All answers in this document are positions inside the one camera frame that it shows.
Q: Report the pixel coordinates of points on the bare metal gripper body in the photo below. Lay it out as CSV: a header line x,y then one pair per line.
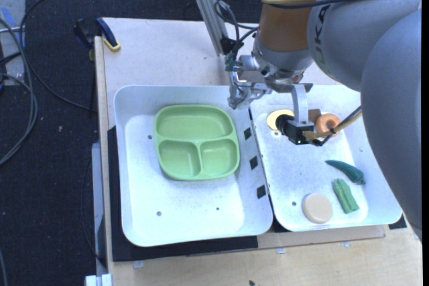
x,y
251,72

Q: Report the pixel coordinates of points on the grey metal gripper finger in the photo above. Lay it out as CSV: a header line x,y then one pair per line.
x,y
256,94
236,97

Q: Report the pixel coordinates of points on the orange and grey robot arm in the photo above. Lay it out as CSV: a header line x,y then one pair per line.
x,y
375,43

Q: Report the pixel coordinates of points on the yellow round disc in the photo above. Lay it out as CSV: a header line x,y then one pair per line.
x,y
272,117

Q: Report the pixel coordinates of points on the green divided plate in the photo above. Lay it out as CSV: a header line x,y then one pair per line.
x,y
196,140

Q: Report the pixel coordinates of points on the brown cube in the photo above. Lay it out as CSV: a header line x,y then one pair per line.
x,y
313,114

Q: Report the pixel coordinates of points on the orange doughnut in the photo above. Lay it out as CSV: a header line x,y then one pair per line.
x,y
321,125

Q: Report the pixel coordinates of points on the pale flat board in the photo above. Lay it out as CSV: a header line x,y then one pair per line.
x,y
161,57

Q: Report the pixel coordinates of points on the white plastic tray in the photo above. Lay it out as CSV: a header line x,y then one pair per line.
x,y
187,211
301,170

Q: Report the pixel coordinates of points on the dark green chili pepper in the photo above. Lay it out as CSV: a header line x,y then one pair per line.
x,y
348,170

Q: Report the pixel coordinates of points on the beige round biscuit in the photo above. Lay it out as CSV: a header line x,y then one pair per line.
x,y
316,208

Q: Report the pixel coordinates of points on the green asparagus bundle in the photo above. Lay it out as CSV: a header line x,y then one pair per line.
x,y
346,197

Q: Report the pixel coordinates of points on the black cylinder on white bracket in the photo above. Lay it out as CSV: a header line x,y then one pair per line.
x,y
295,130

